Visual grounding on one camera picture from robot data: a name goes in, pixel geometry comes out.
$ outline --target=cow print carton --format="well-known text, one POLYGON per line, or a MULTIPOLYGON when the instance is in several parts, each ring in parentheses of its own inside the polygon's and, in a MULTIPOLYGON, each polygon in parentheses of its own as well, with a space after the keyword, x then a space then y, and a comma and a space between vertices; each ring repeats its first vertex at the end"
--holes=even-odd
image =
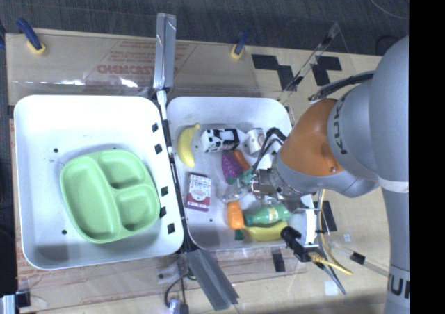
POLYGON ((237 129, 207 129, 201 135, 203 152, 231 151, 244 142, 247 134, 237 129))

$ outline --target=table surface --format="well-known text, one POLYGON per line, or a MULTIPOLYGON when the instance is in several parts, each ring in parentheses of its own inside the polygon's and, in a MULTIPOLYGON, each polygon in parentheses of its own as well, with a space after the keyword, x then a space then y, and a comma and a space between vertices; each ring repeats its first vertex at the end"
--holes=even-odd
MULTIPOLYGON (((37 56, 24 56, 28 51, 23 45, 23 40, 20 40, 23 36, 11 34, 6 39, 9 102, 12 105, 28 94, 58 93, 57 89, 47 89, 47 86, 41 84, 42 81, 56 86, 62 80, 72 81, 73 76, 85 76, 86 70, 91 71, 91 64, 96 64, 93 67, 97 67, 100 64, 118 63, 116 59, 111 59, 110 54, 103 53, 100 58, 100 52, 93 55, 88 48, 79 52, 84 46, 91 46, 92 49, 97 44, 100 48, 106 48, 106 41, 109 39, 132 41, 142 44, 143 48, 154 48, 154 39, 151 38, 47 30, 36 32, 48 48, 47 55, 41 59, 37 56), (72 49, 71 55, 67 57, 68 53, 63 51, 64 48, 72 49)), ((277 99, 282 96, 280 72, 286 70, 295 75, 312 53, 246 46, 241 59, 234 60, 229 55, 230 49, 231 46, 225 44, 177 41, 177 88, 169 97, 176 97, 176 94, 242 94, 277 99)), ((377 56, 329 51, 323 56, 327 58, 326 62, 335 66, 330 67, 328 64, 324 70, 324 77, 327 76, 330 81, 374 70, 380 60, 377 56)), ((152 64, 149 58, 132 61, 134 65, 152 64)), ((286 103, 291 111, 290 118, 293 123, 309 107, 307 98, 318 88, 313 71, 309 71, 298 85, 298 91, 286 94, 286 103)), ((336 92, 332 97, 338 98, 344 92, 345 90, 336 92)), ((10 125, 11 140, 14 140, 12 120, 10 125)), ((179 255, 55 271, 39 270, 26 260, 22 251, 17 206, 14 142, 12 155, 19 289, 29 290, 31 295, 31 306, 21 308, 20 312, 168 313, 163 299, 165 289, 169 285, 168 278, 160 280, 159 272, 166 271, 169 265, 178 261, 179 255)), ((291 250, 283 246, 254 251, 218 251, 214 255, 239 295, 238 304, 220 311, 221 313, 382 312, 387 283, 385 269, 389 266, 389 232, 381 191, 377 189, 356 199, 327 191, 326 200, 330 203, 337 226, 337 231, 332 231, 327 237, 328 242, 333 245, 332 253, 353 272, 352 276, 337 273, 346 289, 346 295, 338 290, 326 273, 311 263, 300 263, 291 250), (275 271, 272 250, 281 253, 285 272, 275 271), (374 264, 375 268, 383 271, 373 270, 370 266, 359 265, 350 260, 351 251, 364 255, 366 263, 374 264)), ((196 281, 186 279, 184 285, 190 313, 213 312, 209 300, 196 281)), ((182 299, 180 285, 176 285, 170 292, 170 298, 173 297, 182 299)))

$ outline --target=dark floor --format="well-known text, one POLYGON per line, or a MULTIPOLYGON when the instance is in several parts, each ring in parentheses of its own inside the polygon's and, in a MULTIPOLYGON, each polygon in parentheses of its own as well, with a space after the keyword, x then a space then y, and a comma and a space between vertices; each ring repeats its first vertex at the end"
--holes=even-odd
MULTIPOLYGON (((312 50, 338 22, 346 51, 381 56, 409 33, 409 0, 1 0, 0 20, 19 32, 23 17, 34 27, 154 36, 157 13, 177 16, 177 38, 232 43, 250 29, 248 44, 312 50)), ((5 53, 0 51, 0 282, 13 266, 8 100, 5 53)), ((0 296, 7 292, 0 286, 0 296)))

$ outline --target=yellow cable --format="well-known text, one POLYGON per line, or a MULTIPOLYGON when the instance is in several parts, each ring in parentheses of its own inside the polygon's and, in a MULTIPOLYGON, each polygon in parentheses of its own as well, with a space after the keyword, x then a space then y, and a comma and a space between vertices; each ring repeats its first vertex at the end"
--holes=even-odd
MULTIPOLYGON (((321 190, 321 197, 320 197, 320 204, 318 205, 318 207, 321 209, 323 209, 323 200, 325 198, 325 190, 321 190)), ((321 224, 321 214, 318 216, 318 227, 321 230, 322 229, 322 224, 321 224)), ((336 259, 335 257, 332 255, 331 251, 329 251, 329 249, 327 248, 326 245, 326 241, 325 241, 325 236, 323 235, 323 233, 320 233, 320 239, 321 239, 321 244, 325 250, 325 252, 327 253, 327 255, 332 259, 332 262, 324 259, 323 257, 319 256, 317 253, 312 252, 311 254, 316 254, 318 257, 320 257, 321 259, 323 259, 323 261, 318 261, 318 259, 315 260, 315 262, 321 262, 325 265, 329 265, 331 267, 337 268, 339 271, 342 271, 345 274, 349 274, 350 276, 353 275, 353 273, 348 270, 346 267, 344 267, 343 265, 341 265, 336 259)))

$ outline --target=black hole on bin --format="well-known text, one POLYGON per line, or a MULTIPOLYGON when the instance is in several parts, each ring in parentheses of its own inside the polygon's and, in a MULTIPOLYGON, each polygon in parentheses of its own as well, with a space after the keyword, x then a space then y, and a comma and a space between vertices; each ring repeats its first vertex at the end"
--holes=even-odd
POLYGON ((165 206, 163 206, 161 211, 159 211, 159 217, 163 217, 165 214, 167 214, 167 210, 165 209, 165 206))
POLYGON ((167 232, 168 233, 174 233, 175 232, 175 224, 169 224, 167 225, 167 232))

